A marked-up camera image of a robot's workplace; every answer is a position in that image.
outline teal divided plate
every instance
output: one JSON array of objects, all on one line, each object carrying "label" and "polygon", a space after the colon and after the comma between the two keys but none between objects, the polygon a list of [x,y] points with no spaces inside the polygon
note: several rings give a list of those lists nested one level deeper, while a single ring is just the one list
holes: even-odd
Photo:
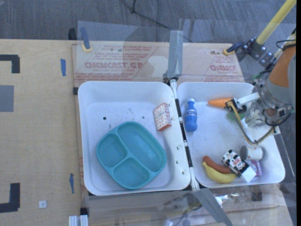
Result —
[{"label": "teal divided plate", "polygon": [[126,189],[146,185],[166,165],[166,152],[161,144],[134,121],[109,131],[98,142],[96,156],[110,176]]}]

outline yellow banana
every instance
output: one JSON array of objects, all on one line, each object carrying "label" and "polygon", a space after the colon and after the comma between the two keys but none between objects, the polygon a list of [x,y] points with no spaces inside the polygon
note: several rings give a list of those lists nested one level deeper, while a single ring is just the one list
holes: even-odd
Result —
[{"label": "yellow banana", "polygon": [[230,183],[236,178],[236,174],[234,173],[227,173],[223,174],[218,172],[217,170],[213,169],[212,167],[209,167],[206,162],[203,162],[202,165],[206,169],[207,175],[214,181],[218,183]]}]

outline sausage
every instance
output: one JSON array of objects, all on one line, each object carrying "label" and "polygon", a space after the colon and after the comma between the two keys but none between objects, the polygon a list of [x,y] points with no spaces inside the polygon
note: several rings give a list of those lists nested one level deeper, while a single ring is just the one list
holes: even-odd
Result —
[{"label": "sausage", "polygon": [[206,164],[209,167],[212,167],[213,169],[217,170],[220,173],[223,173],[223,174],[231,173],[231,169],[229,167],[217,164],[209,156],[204,156],[203,161],[206,162]]}]

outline orange carrot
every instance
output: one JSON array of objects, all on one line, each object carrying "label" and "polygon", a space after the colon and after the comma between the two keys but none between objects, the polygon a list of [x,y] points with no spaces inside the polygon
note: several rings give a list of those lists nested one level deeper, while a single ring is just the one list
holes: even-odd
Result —
[{"label": "orange carrot", "polygon": [[221,99],[216,99],[216,100],[210,100],[208,103],[210,105],[218,106],[218,107],[225,107],[226,102],[232,100],[233,98],[221,98]]}]

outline water bottle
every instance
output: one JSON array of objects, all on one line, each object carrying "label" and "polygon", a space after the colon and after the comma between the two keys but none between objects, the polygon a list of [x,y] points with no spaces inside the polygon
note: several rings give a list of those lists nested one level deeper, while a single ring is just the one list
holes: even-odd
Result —
[{"label": "water bottle", "polygon": [[188,107],[185,112],[185,129],[186,131],[195,131],[198,127],[197,125],[197,111],[194,108],[194,99],[189,98],[187,100]]}]

